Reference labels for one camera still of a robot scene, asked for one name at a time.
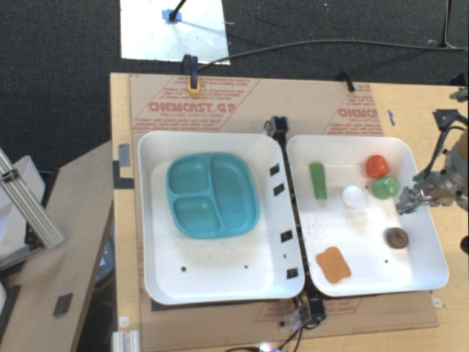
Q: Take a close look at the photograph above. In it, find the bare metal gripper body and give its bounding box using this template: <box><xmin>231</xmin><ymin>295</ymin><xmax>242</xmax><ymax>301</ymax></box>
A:
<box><xmin>424</xmin><ymin>170</ymin><xmax>469</xmax><ymax>208</ymax></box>

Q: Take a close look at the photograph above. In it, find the green cube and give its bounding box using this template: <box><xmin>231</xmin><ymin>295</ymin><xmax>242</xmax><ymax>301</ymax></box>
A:
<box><xmin>372</xmin><ymin>176</ymin><xmax>400</xmax><ymax>201</ymax></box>

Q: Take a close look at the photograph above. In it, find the brown doughnut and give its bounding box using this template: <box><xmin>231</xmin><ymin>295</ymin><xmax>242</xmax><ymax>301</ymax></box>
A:
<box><xmin>385</xmin><ymin>227</ymin><xmax>410</xmax><ymax>250</ymax></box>

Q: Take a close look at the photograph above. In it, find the red cube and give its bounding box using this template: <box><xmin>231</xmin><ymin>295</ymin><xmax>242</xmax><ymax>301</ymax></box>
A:
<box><xmin>364</xmin><ymin>154</ymin><xmax>391</xmax><ymax>180</ymax></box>

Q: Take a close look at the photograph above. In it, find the white plastic tray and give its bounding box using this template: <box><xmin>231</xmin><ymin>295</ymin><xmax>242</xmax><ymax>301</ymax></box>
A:
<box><xmin>286</xmin><ymin>134</ymin><xmax>451</xmax><ymax>298</ymax></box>
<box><xmin>137</xmin><ymin>130</ymin><xmax>306</xmax><ymax>306</ymax></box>

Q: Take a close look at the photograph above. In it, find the white ball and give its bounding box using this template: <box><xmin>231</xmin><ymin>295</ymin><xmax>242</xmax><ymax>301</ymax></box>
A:
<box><xmin>341</xmin><ymin>185</ymin><xmax>367</xmax><ymax>209</ymax></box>

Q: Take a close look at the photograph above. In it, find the green toy cucumber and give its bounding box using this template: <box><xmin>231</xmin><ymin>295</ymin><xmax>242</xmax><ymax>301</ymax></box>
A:
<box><xmin>308</xmin><ymin>162</ymin><xmax>328</xmax><ymax>201</ymax></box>

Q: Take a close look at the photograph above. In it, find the orange biscuit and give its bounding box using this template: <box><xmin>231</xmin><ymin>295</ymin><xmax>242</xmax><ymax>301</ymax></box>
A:
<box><xmin>315</xmin><ymin>246</ymin><xmax>352</xmax><ymax>285</ymax></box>

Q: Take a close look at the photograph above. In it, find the thin black and white rod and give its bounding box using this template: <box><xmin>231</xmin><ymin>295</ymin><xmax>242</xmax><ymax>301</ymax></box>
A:
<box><xmin>275</xmin><ymin>132</ymin><xmax>319</xmax><ymax>302</ymax></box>

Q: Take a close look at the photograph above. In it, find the blue divided plate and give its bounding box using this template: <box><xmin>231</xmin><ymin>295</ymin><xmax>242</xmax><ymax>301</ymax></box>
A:
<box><xmin>165</xmin><ymin>152</ymin><xmax>261</xmax><ymax>240</ymax></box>

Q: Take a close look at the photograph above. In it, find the brown cardboard board red print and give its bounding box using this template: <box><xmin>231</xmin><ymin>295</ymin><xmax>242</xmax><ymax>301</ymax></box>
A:
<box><xmin>129</xmin><ymin>74</ymin><xmax>440</xmax><ymax>341</ymax></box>

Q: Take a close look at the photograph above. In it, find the black block with thin wires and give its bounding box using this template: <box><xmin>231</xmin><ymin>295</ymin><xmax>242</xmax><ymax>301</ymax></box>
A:
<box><xmin>306</xmin><ymin>294</ymin><xmax>328</xmax><ymax>323</ymax></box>
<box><xmin>264</xmin><ymin>115</ymin><xmax>291</xmax><ymax>139</ymax></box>

